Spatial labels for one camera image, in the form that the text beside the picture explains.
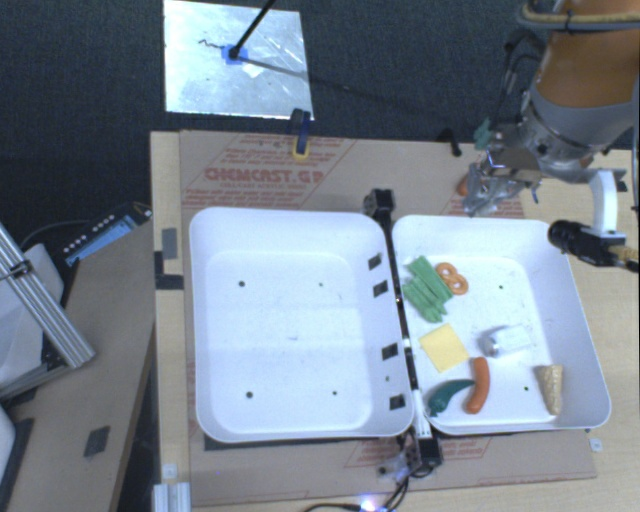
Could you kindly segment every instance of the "cardboard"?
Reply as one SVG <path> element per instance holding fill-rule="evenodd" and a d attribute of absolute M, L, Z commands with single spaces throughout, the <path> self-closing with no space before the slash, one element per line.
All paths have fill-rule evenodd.
<path fill-rule="evenodd" d="M 394 190 L 395 219 L 411 213 L 457 215 L 462 209 L 455 187 L 477 154 L 467 151 L 453 160 L 445 144 L 312 138 L 309 159 L 299 162 L 291 157 L 292 142 L 292 137 L 280 135 L 182 132 L 182 219 L 174 218 L 172 225 L 167 220 L 170 217 L 158 211 L 163 204 L 154 205 L 156 218 L 164 218 L 162 227 L 178 229 L 182 239 L 188 474 L 196 507 L 382 493 L 395 488 L 390 478 L 377 471 L 398 454 L 395 439 L 238 447 L 205 438 L 194 414 L 188 226 L 197 211 L 214 205 L 359 211 L 372 188 Z M 169 172 L 170 166 L 163 170 Z M 154 173 L 154 182 L 164 179 Z M 521 218 L 520 201 L 503 203 L 497 215 Z M 429 478 L 416 481 L 412 489 L 596 476 L 583 431 L 447 439 L 442 450 L 444 465 Z"/>

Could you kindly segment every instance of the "yellow sponge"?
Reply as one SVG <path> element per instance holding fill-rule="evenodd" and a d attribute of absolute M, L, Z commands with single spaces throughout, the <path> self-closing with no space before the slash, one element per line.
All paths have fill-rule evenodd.
<path fill-rule="evenodd" d="M 467 349 L 449 324 L 425 334 L 420 345 L 440 373 L 469 359 Z"/>

